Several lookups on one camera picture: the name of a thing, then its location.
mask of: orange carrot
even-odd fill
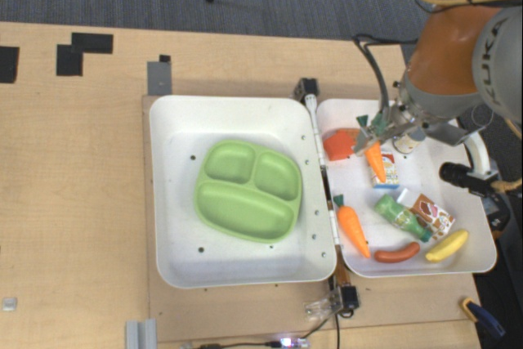
[[[383,164],[382,149],[379,141],[376,141],[365,151],[365,157],[380,182],[385,183],[387,181],[387,175],[385,174],[385,165]]]
[[[358,214],[351,207],[341,206],[337,211],[337,221],[351,242],[365,257],[370,257],[369,245],[361,228]]]

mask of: bottle cap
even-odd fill
[[[425,229],[422,236],[419,238],[423,243],[426,243],[428,240],[430,240],[432,237],[432,231],[429,229]]]

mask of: wooden table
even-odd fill
[[[57,77],[56,44],[69,44],[72,32],[113,34],[114,52],[84,54],[83,77]],[[141,103],[147,61],[172,57],[175,94],[286,97],[299,78],[316,77],[321,100],[378,97],[365,60],[340,41],[0,23],[0,46],[20,48],[16,83],[0,84],[0,298],[18,298],[15,311],[0,311],[1,347],[123,347],[125,322],[154,315]],[[400,50],[376,54],[390,86],[404,69]],[[478,300],[471,275],[353,277],[362,307],[342,322],[342,347],[480,347],[458,307],[461,298]],[[253,295],[263,306],[263,289]],[[270,316],[256,318],[260,330],[270,329]],[[333,326],[311,343],[334,348]]]

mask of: green plate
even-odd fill
[[[293,230],[301,202],[302,174],[289,157],[238,140],[210,149],[194,191],[194,207],[205,224],[262,243]]]

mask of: banana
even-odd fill
[[[448,235],[440,243],[431,248],[425,255],[429,262],[441,262],[447,257],[455,254],[467,241],[468,231],[458,230]]]

